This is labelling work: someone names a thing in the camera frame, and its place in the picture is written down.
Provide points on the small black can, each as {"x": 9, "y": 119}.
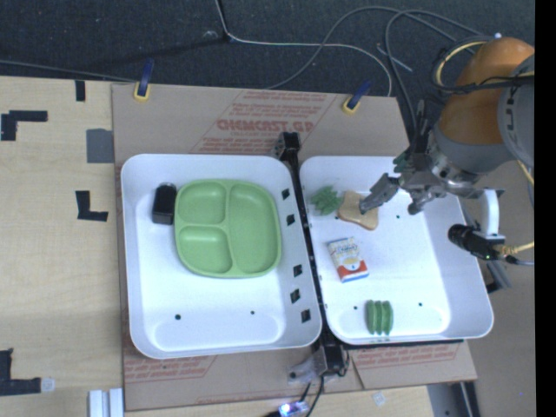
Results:
{"x": 163, "y": 203}

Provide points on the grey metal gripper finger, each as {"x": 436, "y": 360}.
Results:
{"x": 377, "y": 195}
{"x": 418, "y": 203}

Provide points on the small white and red carton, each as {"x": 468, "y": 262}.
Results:
{"x": 347, "y": 259}

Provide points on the green toy pea pods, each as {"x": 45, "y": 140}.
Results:
{"x": 379, "y": 317}

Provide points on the thin black rod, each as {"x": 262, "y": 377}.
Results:
{"x": 309, "y": 241}

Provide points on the tan toy bread slice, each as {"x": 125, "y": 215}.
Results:
{"x": 354, "y": 215}

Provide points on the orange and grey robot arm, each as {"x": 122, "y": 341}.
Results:
{"x": 475, "y": 111}

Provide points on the green divided plate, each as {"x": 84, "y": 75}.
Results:
{"x": 227, "y": 228}

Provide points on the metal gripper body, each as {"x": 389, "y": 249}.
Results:
{"x": 428, "y": 174}

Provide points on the black cylinder on white bracket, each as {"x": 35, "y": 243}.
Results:
{"x": 478, "y": 233}

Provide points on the white plastic tray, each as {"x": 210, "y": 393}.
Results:
{"x": 174, "y": 302}
{"x": 412, "y": 267}

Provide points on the brown cardboard board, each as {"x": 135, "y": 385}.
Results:
{"x": 182, "y": 120}

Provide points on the green toy beans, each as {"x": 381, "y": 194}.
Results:
{"x": 325, "y": 200}

